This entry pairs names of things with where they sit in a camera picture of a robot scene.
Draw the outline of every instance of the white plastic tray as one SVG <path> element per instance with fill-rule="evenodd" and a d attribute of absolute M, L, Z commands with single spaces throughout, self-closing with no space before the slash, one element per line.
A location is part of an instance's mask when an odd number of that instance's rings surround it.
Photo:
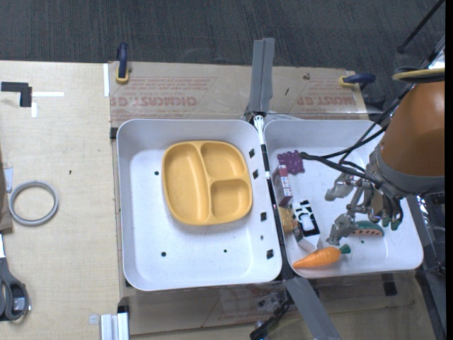
<path fill-rule="evenodd" d="M 239 149 L 253 193 L 245 217 L 203 226 L 171 217 L 162 188 L 162 157 L 172 144 L 186 140 L 220 140 Z M 282 254 L 252 125 L 241 120 L 130 120 L 118 130 L 117 153 L 123 269 L 133 287 L 150 291 L 237 285 L 278 276 Z M 262 213 L 267 219 L 262 220 Z"/>
<path fill-rule="evenodd" d="M 355 144 L 372 123 L 367 120 L 275 120 L 265 126 L 265 140 L 268 148 L 271 171 L 278 165 L 277 155 L 298 150 L 312 155 L 325 155 L 340 151 Z M 380 137 L 356 149 L 348 157 L 349 161 L 365 167 Z M 337 198 L 332 202 L 324 200 L 328 188 L 340 174 L 317 161 L 304 160 L 304 173 L 289 175 L 292 185 L 293 200 L 308 199 L 314 211 L 321 231 L 321 247 L 330 245 L 326 242 L 331 226 L 337 216 L 345 213 L 346 205 L 353 193 L 346 198 Z M 340 243 L 347 243 L 351 254 L 342 255 L 340 261 L 329 267 L 295 269 L 306 278 L 326 278 L 348 276 L 359 273 L 386 271 L 404 271 L 417 268 L 423 260 L 417 230 L 406 200 L 401 201 L 403 222 L 396 231 L 384 228 L 383 237 L 348 237 Z M 357 214 L 356 220 L 367 220 L 366 215 Z M 285 235 L 285 245 L 289 263 L 292 264 L 308 254 L 297 245 L 292 233 Z"/>

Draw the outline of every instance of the purple toy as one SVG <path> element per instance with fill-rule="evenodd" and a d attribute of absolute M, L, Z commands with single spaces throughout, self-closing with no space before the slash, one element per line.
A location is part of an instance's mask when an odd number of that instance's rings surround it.
<path fill-rule="evenodd" d="M 297 150 L 294 152 L 288 151 L 284 154 L 278 154 L 277 159 L 279 165 L 286 165 L 288 173 L 290 174 L 305 172 L 302 158 L 299 156 L 299 152 Z"/>

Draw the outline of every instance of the scissors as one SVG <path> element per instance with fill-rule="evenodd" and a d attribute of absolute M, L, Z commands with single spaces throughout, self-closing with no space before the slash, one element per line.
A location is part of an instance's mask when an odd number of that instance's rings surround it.
<path fill-rule="evenodd" d="M 9 320 L 17 320 L 28 311 L 29 304 L 25 285 L 9 272 L 0 233 L 0 318 L 4 315 Z"/>

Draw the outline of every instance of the orange carrot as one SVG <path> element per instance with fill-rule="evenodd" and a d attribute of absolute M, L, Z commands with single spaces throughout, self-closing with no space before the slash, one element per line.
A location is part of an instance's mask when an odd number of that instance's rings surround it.
<path fill-rule="evenodd" d="M 327 264 L 335 263 L 340 259 L 341 254 L 350 252 L 351 248 L 347 244 L 344 244 L 341 248 L 328 246 L 326 248 L 318 249 L 308 256 L 295 261 L 292 266 L 294 268 L 325 266 Z"/>

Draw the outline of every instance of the black connector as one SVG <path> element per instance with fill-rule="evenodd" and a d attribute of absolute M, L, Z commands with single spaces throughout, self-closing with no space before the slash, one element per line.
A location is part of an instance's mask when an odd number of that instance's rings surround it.
<path fill-rule="evenodd" d="M 20 92 L 21 93 L 21 107 L 31 107 L 31 92 L 32 88 L 28 83 L 20 82 L 2 82 L 0 84 L 2 92 Z"/>

